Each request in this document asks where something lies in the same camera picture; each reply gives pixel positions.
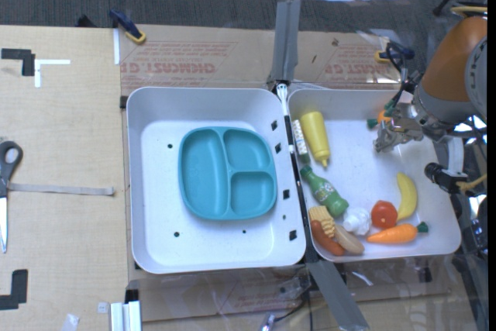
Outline brown cardboard board, red print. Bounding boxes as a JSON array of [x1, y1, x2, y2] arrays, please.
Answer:
[[118, 23, 454, 323]]

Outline white plastic tray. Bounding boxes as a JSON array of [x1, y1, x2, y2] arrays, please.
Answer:
[[126, 86, 308, 275], [287, 88, 463, 264]]

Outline orange carrot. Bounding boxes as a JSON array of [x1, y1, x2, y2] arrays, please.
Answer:
[[366, 221, 429, 245], [367, 109, 393, 129]]

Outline red toy tomato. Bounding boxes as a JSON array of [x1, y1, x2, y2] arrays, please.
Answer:
[[370, 199, 399, 229]]

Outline yellow banana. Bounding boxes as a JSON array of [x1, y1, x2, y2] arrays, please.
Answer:
[[394, 171, 419, 222]]

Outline blue divided plate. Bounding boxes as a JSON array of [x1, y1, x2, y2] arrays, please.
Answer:
[[177, 126, 278, 222]]

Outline yellow ridged toy food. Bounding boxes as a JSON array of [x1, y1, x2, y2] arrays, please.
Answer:
[[308, 205, 336, 239]]

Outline yellow squeeze bottle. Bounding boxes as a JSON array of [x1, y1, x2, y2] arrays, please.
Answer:
[[299, 110, 332, 169]]

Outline black cylinder on white bracket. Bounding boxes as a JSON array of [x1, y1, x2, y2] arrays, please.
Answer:
[[423, 134, 470, 195]]

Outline white toy garlic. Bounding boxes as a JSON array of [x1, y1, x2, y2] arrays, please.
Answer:
[[342, 206, 373, 236]]

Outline green bottle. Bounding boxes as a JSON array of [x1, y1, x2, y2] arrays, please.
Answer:
[[299, 165, 350, 219]]

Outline grey handled scissors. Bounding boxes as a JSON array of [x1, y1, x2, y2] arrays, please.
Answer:
[[0, 140, 24, 255]]

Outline tan toy bread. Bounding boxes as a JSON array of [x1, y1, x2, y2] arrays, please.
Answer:
[[333, 223, 366, 256]]

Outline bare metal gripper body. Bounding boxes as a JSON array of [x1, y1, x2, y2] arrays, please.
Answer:
[[388, 101, 446, 143]]

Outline red toy sausage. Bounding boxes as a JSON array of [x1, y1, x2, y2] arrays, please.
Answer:
[[309, 219, 346, 257]]

